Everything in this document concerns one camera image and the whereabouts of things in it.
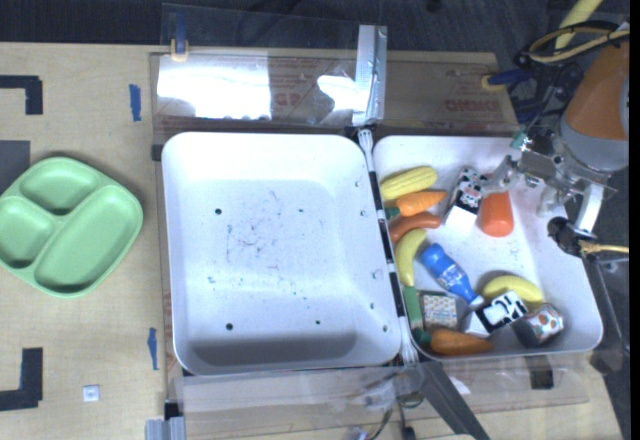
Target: blue plastic bottle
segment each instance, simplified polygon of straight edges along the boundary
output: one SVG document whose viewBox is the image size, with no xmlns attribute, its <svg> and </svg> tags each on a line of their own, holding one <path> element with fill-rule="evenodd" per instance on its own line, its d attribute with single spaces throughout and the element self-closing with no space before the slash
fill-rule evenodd
<svg viewBox="0 0 640 440">
<path fill-rule="evenodd" d="M 473 292 L 468 275 L 458 266 L 456 261 L 444 252 L 438 243 L 429 246 L 422 252 L 420 258 L 444 289 L 464 298 L 469 305 L 476 306 L 483 303 L 482 296 Z"/>
</svg>

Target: yellow banana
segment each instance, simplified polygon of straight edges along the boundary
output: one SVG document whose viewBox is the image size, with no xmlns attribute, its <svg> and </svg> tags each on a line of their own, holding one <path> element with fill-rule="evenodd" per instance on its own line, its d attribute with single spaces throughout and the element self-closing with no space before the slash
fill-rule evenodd
<svg viewBox="0 0 640 440">
<path fill-rule="evenodd" d="M 515 291 L 527 305 L 544 303 L 542 291 L 529 280 L 516 275 L 503 275 L 490 280 L 480 294 L 485 300 L 490 300 L 507 291 Z"/>
<path fill-rule="evenodd" d="M 418 252 L 418 248 L 427 237 L 427 231 L 422 228 L 414 228 L 396 243 L 394 254 L 396 257 L 396 270 L 400 283 L 405 287 L 413 287 L 415 280 L 413 276 L 413 259 Z"/>
</svg>

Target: can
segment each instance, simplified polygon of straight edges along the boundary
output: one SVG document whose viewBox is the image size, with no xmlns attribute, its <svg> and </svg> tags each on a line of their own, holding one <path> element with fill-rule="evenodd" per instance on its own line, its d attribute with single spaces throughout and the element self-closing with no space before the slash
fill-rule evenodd
<svg viewBox="0 0 640 440">
<path fill-rule="evenodd" d="M 512 325 L 518 340 L 527 348 L 536 348 L 564 329 L 560 311 L 551 303 L 543 303 Z"/>
</svg>

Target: wooden surface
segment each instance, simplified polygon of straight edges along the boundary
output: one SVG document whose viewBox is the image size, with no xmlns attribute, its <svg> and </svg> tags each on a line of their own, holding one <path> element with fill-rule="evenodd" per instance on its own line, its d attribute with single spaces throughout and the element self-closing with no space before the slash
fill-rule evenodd
<svg viewBox="0 0 640 440">
<path fill-rule="evenodd" d="M 142 202 L 145 222 L 119 267 L 94 292 L 60 300 L 0 271 L 0 389 L 17 388 L 21 350 L 44 349 L 38 408 L 0 412 L 0 438 L 140 439 L 162 415 L 166 396 L 158 216 L 152 140 L 149 56 L 157 47 L 0 44 L 0 74 L 38 75 L 44 114 L 24 114 L 24 92 L 0 90 L 0 139 L 29 140 L 31 162 L 75 157 L 105 172 Z M 134 122 L 129 85 L 141 89 Z M 147 346 L 157 330 L 159 370 Z M 85 385 L 100 400 L 83 402 Z M 491 438 L 621 438 L 602 378 L 584 364 L 578 404 L 488 412 L 478 419 Z M 413 423 L 418 438 L 451 435 L 439 418 Z M 271 436 L 342 439 L 344 430 Z M 380 439 L 398 439 L 397 424 Z"/>
</svg>

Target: orange carrot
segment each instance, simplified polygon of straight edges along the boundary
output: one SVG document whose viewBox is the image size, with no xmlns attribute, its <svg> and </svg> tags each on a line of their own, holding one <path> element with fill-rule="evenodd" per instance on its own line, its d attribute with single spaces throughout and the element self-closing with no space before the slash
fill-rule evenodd
<svg viewBox="0 0 640 440">
<path fill-rule="evenodd" d="M 478 212 L 478 226 L 487 235 L 504 237 L 513 231 L 513 211 L 509 192 L 492 193 L 483 198 Z"/>
<path fill-rule="evenodd" d="M 431 350 L 440 355 L 473 355 L 493 349 L 493 344 L 469 333 L 439 328 L 431 334 Z"/>
<path fill-rule="evenodd" d="M 439 216 L 428 211 L 421 212 L 414 216 L 397 218 L 389 226 L 389 237 L 391 237 L 392 243 L 397 243 L 409 230 L 413 230 L 414 228 L 438 228 L 441 223 L 442 220 Z"/>
<path fill-rule="evenodd" d="M 417 191 L 402 195 L 396 200 L 396 207 L 400 209 L 400 215 L 413 216 L 426 211 L 429 207 L 440 203 L 447 196 L 446 191 L 428 190 Z"/>
</svg>

